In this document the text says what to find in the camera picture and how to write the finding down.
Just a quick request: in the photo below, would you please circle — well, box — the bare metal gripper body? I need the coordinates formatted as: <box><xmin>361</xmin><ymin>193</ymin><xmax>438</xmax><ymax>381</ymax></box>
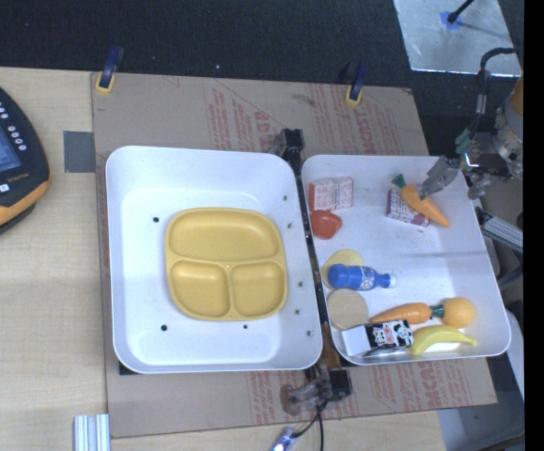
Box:
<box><xmin>459</xmin><ymin>127</ymin><xmax>525</xmax><ymax>181</ymax></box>

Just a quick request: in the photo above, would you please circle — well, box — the orange carrot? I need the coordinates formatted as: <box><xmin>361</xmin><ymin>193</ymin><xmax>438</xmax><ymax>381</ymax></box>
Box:
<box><xmin>389</xmin><ymin>172</ymin><xmax>452</xmax><ymax>229</ymax></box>
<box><xmin>369</xmin><ymin>302</ymin><xmax>446</xmax><ymax>327</ymax></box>

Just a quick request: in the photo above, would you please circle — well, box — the pink carton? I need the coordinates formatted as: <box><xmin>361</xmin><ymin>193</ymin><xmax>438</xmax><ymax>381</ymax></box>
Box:
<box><xmin>384</xmin><ymin>187</ymin><xmax>431</xmax><ymax>227</ymax></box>

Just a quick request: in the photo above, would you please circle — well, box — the white plastic tray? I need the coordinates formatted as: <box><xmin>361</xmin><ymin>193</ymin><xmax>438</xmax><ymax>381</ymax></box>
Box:
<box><xmin>104</xmin><ymin>145</ymin><xmax>324</xmax><ymax>376</ymax></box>
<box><xmin>300</xmin><ymin>153</ymin><xmax>513</xmax><ymax>367</ymax></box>

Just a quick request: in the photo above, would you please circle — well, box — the orange and white carton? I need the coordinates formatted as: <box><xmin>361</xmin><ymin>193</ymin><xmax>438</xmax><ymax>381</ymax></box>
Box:
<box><xmin>307</xmin><ymin>176</ymin><xmax>354</xmax><ymax>213</ymax></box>

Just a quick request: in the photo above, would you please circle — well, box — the round orange fruit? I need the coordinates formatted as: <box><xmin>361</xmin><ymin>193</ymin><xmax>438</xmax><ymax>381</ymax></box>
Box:
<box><xmin>441</xmin><ymin>296</ymin><xmax>476</xmax><ymax>329</ymax></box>

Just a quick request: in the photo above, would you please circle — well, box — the red toy pepper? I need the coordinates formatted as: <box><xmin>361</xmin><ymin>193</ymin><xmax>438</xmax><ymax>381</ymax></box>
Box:
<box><xmin>309</xmin><ymin>209</ymin><xmax>344</xmax><ymax>241</ymax></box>

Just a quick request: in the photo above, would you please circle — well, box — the pale yellow flat chip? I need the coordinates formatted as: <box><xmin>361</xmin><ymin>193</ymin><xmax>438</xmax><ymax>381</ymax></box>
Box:
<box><xmin>319</xmin><ymin>248</ymin><xmax>365</xmax><ymax>287</ymax></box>

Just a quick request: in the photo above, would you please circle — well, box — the blue plastic bottle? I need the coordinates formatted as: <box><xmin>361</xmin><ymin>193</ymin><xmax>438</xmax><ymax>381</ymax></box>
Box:
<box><xmin>326</xmin><ymin>262</ymin><xmax>397</xmax><ymax>292</ymax></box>

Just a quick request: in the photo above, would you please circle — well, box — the yellow banana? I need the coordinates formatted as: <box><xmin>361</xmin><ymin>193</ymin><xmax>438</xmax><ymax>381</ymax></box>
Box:
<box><xmin>410</xmin><ymin>324</ymin><xmax>478</xmax><ymax>358</ymax></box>

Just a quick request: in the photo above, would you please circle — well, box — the round tan biscuit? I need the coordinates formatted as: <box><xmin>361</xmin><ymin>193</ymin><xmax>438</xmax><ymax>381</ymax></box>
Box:
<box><xmin>326</xmin><ymin>288</ymin><xmax>369</xmax><ymax>331</ymax></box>

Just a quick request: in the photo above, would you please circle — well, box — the thin black and white rod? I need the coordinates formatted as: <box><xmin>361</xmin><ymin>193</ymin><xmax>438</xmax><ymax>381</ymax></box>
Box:
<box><xmin>290</xmin><ymin>153</ymin><xmax>337</xmax><ymax>371</ymax></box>

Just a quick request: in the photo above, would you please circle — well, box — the white carton with cow print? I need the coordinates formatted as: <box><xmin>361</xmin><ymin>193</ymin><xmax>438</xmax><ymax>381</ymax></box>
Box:
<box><xmin>341</xmin><ymin>319</ymin><xmax>415</xmax><ymax>357</ymax></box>

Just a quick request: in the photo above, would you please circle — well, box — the yellow divided plate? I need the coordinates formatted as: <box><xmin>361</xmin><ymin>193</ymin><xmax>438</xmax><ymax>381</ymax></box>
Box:
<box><xmin>163</xmin><ymin>206</ymin><xmax>290</xmax><ymax>323</ymax></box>

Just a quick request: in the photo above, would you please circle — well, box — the brown cardboard board red print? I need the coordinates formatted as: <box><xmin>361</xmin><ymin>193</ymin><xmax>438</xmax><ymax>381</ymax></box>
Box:
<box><xmin>89</xmin><ymin>70</ymin><xmax>499</xmax><ymax>440</ymax></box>

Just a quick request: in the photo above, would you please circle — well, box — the black block with thin wires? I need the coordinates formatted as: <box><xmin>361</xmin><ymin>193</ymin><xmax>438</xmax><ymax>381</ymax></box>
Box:
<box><xmin>270</xmin><ymin>128</ymin><xmax>306</xmax><ymax>160</ymax></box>
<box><xmin>279</xmin><ymin>366</ymin><xmax>353</xmax><ymax>414</ymax></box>

